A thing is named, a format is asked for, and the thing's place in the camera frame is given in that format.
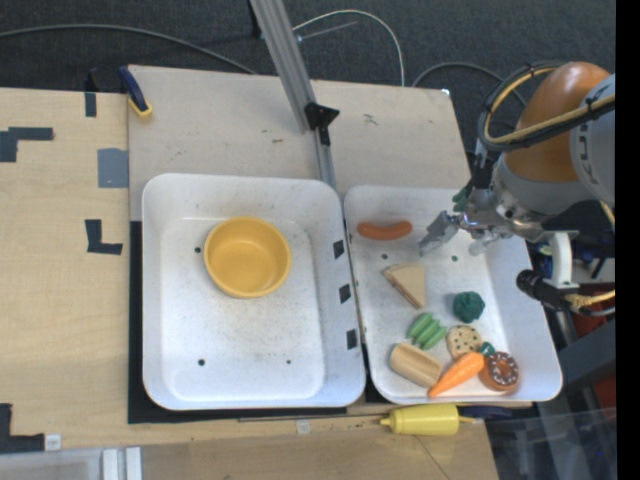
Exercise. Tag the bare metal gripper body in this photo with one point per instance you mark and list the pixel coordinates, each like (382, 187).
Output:
(492, 215)

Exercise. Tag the white plastic tray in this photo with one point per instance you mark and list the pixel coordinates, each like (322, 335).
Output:
(250, 348)
(470, 273)

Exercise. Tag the tan chocolate chip biscuit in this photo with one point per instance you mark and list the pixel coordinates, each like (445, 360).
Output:
(462, 341)

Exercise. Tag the yellow bowl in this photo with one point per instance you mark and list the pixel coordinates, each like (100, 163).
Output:
(247, 258)

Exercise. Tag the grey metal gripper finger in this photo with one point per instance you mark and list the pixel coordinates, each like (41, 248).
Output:
(480, 245)
(440, 230)

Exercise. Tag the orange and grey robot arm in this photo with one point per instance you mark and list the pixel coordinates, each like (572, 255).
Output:
(550, 118)

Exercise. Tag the pale wood board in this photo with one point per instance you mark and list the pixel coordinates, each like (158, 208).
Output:
(225, 128)

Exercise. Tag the black cylinder on white bracket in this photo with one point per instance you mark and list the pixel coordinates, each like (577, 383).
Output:
(542, 288)

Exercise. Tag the tan sandwich wedge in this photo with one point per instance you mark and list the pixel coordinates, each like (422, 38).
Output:
(410, 280)

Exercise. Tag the yellow squeeze bottle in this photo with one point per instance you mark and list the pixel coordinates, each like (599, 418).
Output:
(425, 419)

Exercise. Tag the green broccoli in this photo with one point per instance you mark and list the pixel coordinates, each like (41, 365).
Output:
(469, 307)

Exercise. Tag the orange sausage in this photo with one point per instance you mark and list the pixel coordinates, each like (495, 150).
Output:
(384, 230)

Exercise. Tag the thin black and white rod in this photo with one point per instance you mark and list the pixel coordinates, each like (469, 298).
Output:
(353, 274)

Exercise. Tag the brown sprinkled doughnut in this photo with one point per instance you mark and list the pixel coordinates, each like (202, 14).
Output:
(500, 372)

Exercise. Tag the green pea pods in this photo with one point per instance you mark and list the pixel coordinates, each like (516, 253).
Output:
(425, 331)

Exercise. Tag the orange carrot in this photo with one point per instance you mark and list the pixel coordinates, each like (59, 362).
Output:
(457, 374)

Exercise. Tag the tan bread loaf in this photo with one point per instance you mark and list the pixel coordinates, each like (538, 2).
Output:
(414, 365)

